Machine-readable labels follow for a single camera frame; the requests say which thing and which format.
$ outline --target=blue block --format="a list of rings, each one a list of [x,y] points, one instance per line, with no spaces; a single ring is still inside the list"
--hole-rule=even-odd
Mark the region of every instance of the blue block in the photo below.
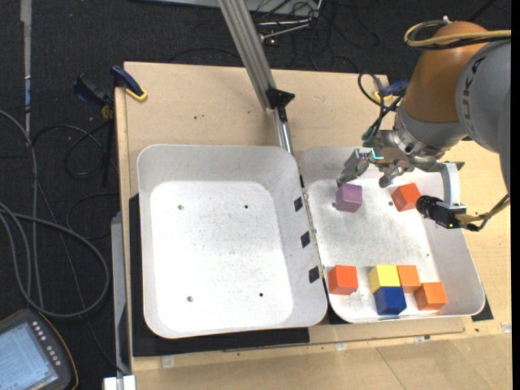
[[[398,315],[406,309],[403,288],[383,287],[374,293],[375,307],[379,315]]]

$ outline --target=cube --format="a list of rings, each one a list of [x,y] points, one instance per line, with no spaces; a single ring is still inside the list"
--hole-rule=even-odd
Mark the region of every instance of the cube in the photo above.
[[[350,295],[358,290],[358,272],[355,266],[334,266],[328,272],[328,291]]]
[[[419,310],[439,310],[448,303],[442,282],[423,283],[414,295]]]
[[[370,291],[376,293],[383,287],[399,287],[401,282],[397,273],[397,266],[379,264],[368,272]]]
[[[421,193],[414,183],[399,186],[392,192],[393,203],[399,212],[413,210],[420,197]]]
[[[399,281],[405,293],[415,292],[421,287],[417,266],[397,266],[397,273],[399,274]]]
[[[406,309],[403,288],[382,287],[374,293],[375,308],[379,315],[398,315]]]
[[[336,209],[356,212],[363,203],[363,187],[355,184],[342,184],[336,191]]]

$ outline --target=wooden table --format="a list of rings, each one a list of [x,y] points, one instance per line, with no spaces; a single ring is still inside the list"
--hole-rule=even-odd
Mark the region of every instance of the wooden table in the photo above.
[[[125,63],[124,68],[149,93],[145,102],[137,102],[123,89],[115,91],[130,303],[128,200],[138,193],[138,154],[153,144],[277,145],[277,140],[272,118],[262,111],[244,68],[157,63]],[[359,145],[379,113],[359,90],[357,74],[274,70],[273,75],[278,88],[296,94],[287,111],[297,160],[316,145]],[[366,88],[373,88],[370,77],[365,78]],[[388,118],[383,127],[391,125]],[[490,210],[505,195],[496,154],[465,141],[445,159],[466,163],[460,172],[461,201],[469,213]],[[509,209],[481,232],[465,232],[465,236],[494,319],[475,323],[468,316],[342,325],[325,319],[310,328],[310,343],[305,345],[132,356],[138,388],[313,388],[324,384],[346,388],[345,380],[351,388],[408,388],[407,384],[417,383],[426,386],[421,388],[442,388],[444,382],[452,388],[509,388]]]

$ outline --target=orange block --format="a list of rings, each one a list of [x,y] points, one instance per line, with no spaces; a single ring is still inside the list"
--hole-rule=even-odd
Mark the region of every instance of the orange block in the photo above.
[[[441,282],[423,283],[414,295],[419,310],[439,310],[448,303]]]
[[[358,272],[355,266],[334,266],[328,272],[328,291],[349,295],[358,290]]]
[[[414,209],[420,197],[421,193],[414,183],[399,186],[392,192],[393,203],[399,212]]]
[[[417,266],[397,266],[401,287],[405,293],[415,292],[421,287]]]

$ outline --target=white tray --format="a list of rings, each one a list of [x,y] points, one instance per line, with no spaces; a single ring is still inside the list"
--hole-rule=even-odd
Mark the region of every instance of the white tray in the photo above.
[[[322,320],[327,296],[293,156],[274,146],[152,145],[137,174],[144,315],[154,333]]]
[[[485,297],[462,230],[438,227],[416,210],[399,212],[392,203],[393,190],[410,182],[422,195],[443,198],[440,174],[416,169],[396,178],[393,185],[380,188],[382,173],[370,165],[363,176],[350,182],[363,187],[362,206],[355,213],[338,211],[332,206],[336,178],[354,149],[314,147],[301,157],[301,174],[326,281],[335,265],[357,268],[359,289],[348,296],[330,294],[332,309],[351,323],[478,313]],[[448,304],[437,312],[420,311],[413,293],[406,293],[406,310],[398,316],[379,316],[368,281],[368,271],[378,264],[416,265],[422,282],[443,282]]]

